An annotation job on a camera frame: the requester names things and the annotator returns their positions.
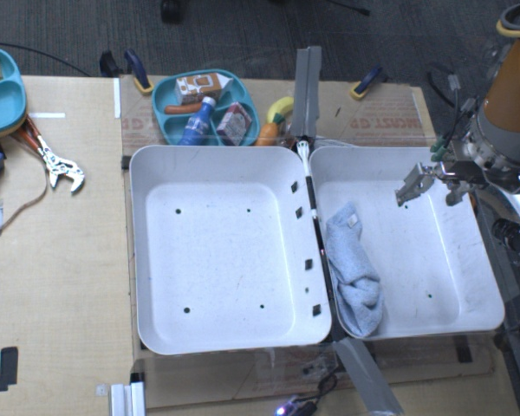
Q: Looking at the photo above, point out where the blue divided plate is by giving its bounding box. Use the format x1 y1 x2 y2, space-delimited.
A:
0 46 29 143

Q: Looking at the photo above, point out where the blue bottle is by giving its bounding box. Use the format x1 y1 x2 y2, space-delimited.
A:
178 95 218 147

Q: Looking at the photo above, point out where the black cylinder on white bracket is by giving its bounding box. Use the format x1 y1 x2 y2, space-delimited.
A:
491 169 520 256

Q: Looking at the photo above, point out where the black block with wires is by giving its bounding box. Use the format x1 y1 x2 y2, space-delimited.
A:
275 395 320 416

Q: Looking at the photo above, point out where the light blue towel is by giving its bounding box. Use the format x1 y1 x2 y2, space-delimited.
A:
324 201 385 339

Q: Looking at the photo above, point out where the brown cardboard board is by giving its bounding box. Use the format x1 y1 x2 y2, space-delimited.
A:
119 74 496 409

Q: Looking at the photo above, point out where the orange carrot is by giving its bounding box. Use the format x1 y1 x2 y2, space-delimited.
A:
255 112 287 147

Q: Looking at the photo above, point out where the orange sausage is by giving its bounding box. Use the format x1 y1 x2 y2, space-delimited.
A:
163 102 204 116

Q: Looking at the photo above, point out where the teal divided plate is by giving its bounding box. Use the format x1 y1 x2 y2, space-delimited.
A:
151 68 262 147

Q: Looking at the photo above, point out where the pink carton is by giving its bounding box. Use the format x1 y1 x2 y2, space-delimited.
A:
216 101 254 146

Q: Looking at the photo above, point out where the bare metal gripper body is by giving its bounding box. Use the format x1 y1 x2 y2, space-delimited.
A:
432 134 520 193

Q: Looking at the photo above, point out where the white plastic tray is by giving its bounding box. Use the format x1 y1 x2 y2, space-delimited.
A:
128 144 334 357
308 145 506 341

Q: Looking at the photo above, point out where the orange handled pliers wrench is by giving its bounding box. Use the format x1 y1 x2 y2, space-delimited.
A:
11 116 87 194

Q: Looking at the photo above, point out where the yellow banana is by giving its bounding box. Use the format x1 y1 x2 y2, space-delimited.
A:
265 95 296 123

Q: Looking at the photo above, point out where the orange and white carton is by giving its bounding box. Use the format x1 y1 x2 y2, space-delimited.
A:
173 72 234 106

